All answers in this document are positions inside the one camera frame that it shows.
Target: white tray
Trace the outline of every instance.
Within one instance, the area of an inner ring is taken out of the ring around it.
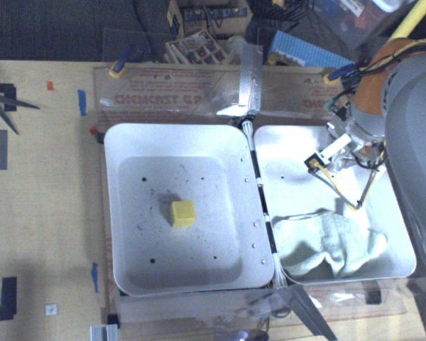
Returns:
[[[130,296],[258,288],[274,272],[245,136],[232,126],[118,124],[104,139],[114,278]],[[192,200],[173,228],[173,200]]]
[[[343,210],[343,216],[385,234],[388,246],[377,259],[364,264],[350,278],[333,278],[329,268],[325,268],[324,272],[313,271],[297,282],[333,283],[409,276],[415,270],[415,252],[388,173],[374,181],[359,211],[346,206],[338,208],[339,197],[309,175],[304,164],[316,150],[327,146],[327,139],[323,126],[263,126],[256,131],[254,141],[272,221],[321,209]],[[341,170],[335,180],[343,184],[350,200],[358,200],[368,176],[368,170],[353,166]]]

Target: beige floor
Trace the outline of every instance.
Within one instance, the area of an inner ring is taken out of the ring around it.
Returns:
[[[18,312],[0,322],[0,340],[88,340],[104,322],[107,273],[100,147],[95,124],[92,68],[101,63],[0,61],[0,82],[14,83],[19,99],[41,110],[11,114],[8,170],[0,171],[1,278],[17,276]],[[46,81],[53,81],[49,92]],[[81,117],[77,90],[87,93]],[[0,120],[0,129],[7,129]],[[99,293],[90,271],[99,267]],[[426,340],[413,299],[400,315],[330,323],[340,340]],[[57,315],[45,315],[56,303]],[[272,340],[295,340],[305,326],[281,326]],[[304,340],[322,340],[308,337]]]

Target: yellow pole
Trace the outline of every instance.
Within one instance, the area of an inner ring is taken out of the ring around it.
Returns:
[[[426,15],[426,0],[418,0],[388,40],[407,38]]]

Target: yellow cube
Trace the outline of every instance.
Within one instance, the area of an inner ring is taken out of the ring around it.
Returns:
[[[189,227],[196,218],[192,201],[173,201],[170,206],[172,227]]]

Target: clear plastic bin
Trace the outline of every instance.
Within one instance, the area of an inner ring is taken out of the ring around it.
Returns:
[[[315,0],[315,13],[352,49],[388,28],[416,0]]]

